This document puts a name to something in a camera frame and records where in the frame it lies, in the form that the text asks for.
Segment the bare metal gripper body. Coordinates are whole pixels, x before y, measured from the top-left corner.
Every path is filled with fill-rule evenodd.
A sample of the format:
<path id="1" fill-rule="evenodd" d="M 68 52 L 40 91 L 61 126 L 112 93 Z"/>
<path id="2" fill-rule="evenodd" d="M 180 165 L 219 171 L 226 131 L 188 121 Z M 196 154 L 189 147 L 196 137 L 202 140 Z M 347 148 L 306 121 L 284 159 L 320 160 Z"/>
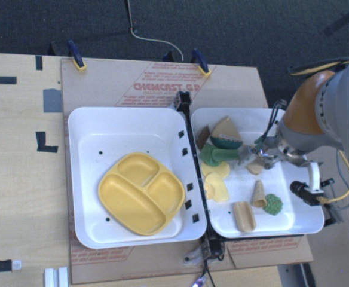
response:
<path id="1" fill-rule="evenodd" d="M 274 156 L 278 158 L 278 162 L 288 162 L 296 167 L 308 166 L 308 160 L 304 156 L 305 153 L 292 147 L 281 136 L 259 137 L 255 140 L 255 150 L 256 155 L 262 161 L 263 156 Z"/>

